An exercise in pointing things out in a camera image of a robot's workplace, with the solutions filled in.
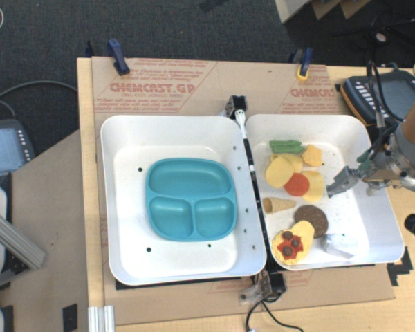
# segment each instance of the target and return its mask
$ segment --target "toy ice cream cone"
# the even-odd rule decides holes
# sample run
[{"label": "toy ice cream cone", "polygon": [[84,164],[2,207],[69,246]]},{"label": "toy ice cream cone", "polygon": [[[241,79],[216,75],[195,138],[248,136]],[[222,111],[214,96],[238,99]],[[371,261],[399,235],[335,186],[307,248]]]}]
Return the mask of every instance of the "toy ice cream cone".
[{"label": "toy ice cream cone", "polygon": [[266,214],[272,214],[280,212],[282,210],[293,208],[297,205],[297,202],[293,199],[281,199],[268,197],[263,199],[263,209]]}]

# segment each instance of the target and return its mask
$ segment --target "toy pizza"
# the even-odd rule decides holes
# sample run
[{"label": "toy pizza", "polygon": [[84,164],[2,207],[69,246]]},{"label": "toy pizza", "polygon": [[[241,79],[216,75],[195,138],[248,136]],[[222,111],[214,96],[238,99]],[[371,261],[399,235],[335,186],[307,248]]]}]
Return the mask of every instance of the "toy pizza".
[{"label": "toy pizza", "polygon": [[308,221],[299,221],[282,230],[272,240],[272,252],[279,261],[291,265],[301,261],[311,249],[315,229]]}]

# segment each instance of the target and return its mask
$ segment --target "gray carpet floor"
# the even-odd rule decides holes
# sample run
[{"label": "gray carpet floor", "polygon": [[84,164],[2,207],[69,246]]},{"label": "gray carpet floor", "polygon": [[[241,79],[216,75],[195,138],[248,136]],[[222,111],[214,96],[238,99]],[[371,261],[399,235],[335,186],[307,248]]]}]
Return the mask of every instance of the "gray carpet floor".
[{"label": "gray carpet floor", "polygon": [[[0,0],[0,7],[0,93],[34,80],[76,86],[76,59],[88,41],[96,55],[107,55],[111,38],[127,57],[285,63],[296,48],[311,47],[314,64],[415,63],[415,23],[394,27],[382,46],[365,31],[415,17],[415,0],[372,0],[350,19],[337,7],[319,21],[308,4],[285,24],[275,0]],[[38,154],[78,128],[77,97],[68,88],[31,86],[1,100]],[[7,112],[0,105],[0,119]]]}]

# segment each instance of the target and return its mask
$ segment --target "yellow toy cheese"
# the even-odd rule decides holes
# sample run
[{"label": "yellow toy cheese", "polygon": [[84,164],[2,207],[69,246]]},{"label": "yellow toy cheese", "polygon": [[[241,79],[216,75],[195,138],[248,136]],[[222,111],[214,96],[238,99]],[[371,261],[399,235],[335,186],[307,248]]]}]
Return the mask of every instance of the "yellow toy cheese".
[{"label": "yellow toy cheese", "polygon": [[303,159],[295,154],[273,154],[270,155],[270,161],[274,161],[279,156],[283,156],[286,160],[289,160],[293,165],[294,172],[300,173],[303,168]]},{"label": "yellow toy cheese", "polygon": [[283,187],[294,173],[292,163],[283,156],[277,157],[266,168],[265,177],[269,185],[274,188]]},{"label": "yellow toy cheese", "polygon": [[324,177],[317,171],[303,171],[305,177],[309,180],[309,190],[302,198],[309,203],[318,202],[324,193]]}]

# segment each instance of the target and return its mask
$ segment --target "yellow toy food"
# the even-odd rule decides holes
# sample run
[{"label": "yellow toy food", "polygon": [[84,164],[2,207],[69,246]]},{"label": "yellow toy food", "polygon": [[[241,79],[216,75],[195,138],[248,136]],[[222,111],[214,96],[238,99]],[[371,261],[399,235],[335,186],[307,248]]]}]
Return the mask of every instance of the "yellow toy food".
[{"label": "yellow toy food", "polygon": [[274,188],[283,187],[292,177],[294,167],[292,163],[283,156],[277,157],[266,168],[265,177],[269,185]]},{"label": "yellow toy food", "polygon": [[307,179],[309,179],[309,190],[302,198],[309,203],[318,202],[324,193],[324,177],[317,171],[303,171]]},{"label": "yellow toy food", "polygon": [[289,230],[282,230],[272,240],[276,259],[291,265],[301,261],[312,246],[315,229],[308,221],[299,221]]},{"label": "yellow toy food", "polygon": [[308,145],[306,151],[302,154],[302,159],[305,164],[313,167],[323,165],[323,151],[313,145]]},{"label": "yellow toy food", "polygon": [[300,173],[303,168],[303,159],[295,154],[273,154],[270,155],[270,161],[274,161],[279,156],[283,156],[286,160],[289,160],[293,165],[294,172]]}]

